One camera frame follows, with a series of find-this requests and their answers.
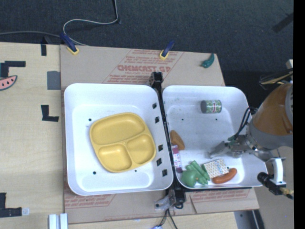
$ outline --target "green can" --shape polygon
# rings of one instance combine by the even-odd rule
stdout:
[[[221,112],[220,100],[202,100],[200,102],[201,112],[204,114],[216,114]]]

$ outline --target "white tray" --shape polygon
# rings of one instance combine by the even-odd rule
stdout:
[[[203,114],[200,109],[202,100],[222,102],[222,110],[217,114]],[[240,158],[218,156],[210,159],[207,152],[222,141],[234,135],[248,107],[242,91],[234,87],[215,86],[169,86],[163,91],[164,108],[169,131],[175,130],[185,144],[180,157],[185,166],[196,160],[203,164],[223,158],[229,168],[235,167],[237,175],[224,184],[209,181],[206,187],[196,183],[189,189],[211,189],[224,187],[257,187],[262,184],[257,180],[260,172],[266,172],[265,163],[252,154],[245,153]]]
[[[145,85],[76,83],[66,88],[64,104],[68,184],[73,192],[85,196],[153,191],[172,184],[172,166],[154,89]],[[157,153],[146,165],[111,173],[96,157],[89,129],[96,120],[123,112],[135,113],[144,120]]]

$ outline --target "toy sink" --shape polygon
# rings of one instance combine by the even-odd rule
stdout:
[[[222,110],[203,114],[202,100],[221,100]],[[146,85],[76,83],[64,92],[68,184],[79,195],[165,190],[174,178],[171,147],[156,91]],[[187,187],[220,189],[261,186],[257,174],[263,161],[249,153],[240,158],[207,152],[235,134],[248,107],[234,87],[169,86],[163,90],[168,132],[175,130],[185,144],[183,169],[222,158],[237,175],[224,184]]]
[[[134,113],[121,113],[92,124],[90,140],[105,169],[123,172],[150,162],[155,143],[145,122]]]

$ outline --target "brown leather object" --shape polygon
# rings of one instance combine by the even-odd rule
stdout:
[[[179,150],[185,149],[184,142],[176,131],[172,130],[170,132],[170,138],[171,138],[171,143],[173,145],[177,145]]]

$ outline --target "blue clamp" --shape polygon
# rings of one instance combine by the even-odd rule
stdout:
[[[60,33],[60,38],[65,42],[65,44],[68,46],[67,49],[74,55],[77,55],[78,52],[80,51],[77,47],[75,47],[74,43],[72,42],[72,40],[70,39],[70,37],[68,37],[66,34],[64,34],[63,32]]]
[[[201,66],[203,68],[209,68],[213,64],[214,59],[215,59],[215,56],[214,56],[214,53],[212,53],[211,56],[207,60],[203,61]]]
[[[175,41],[170,41],[166,48],[163,49],[159,55],[160,59],[165,60],[169,54],[169,51],[172,50],[173,46],[175,45]]]

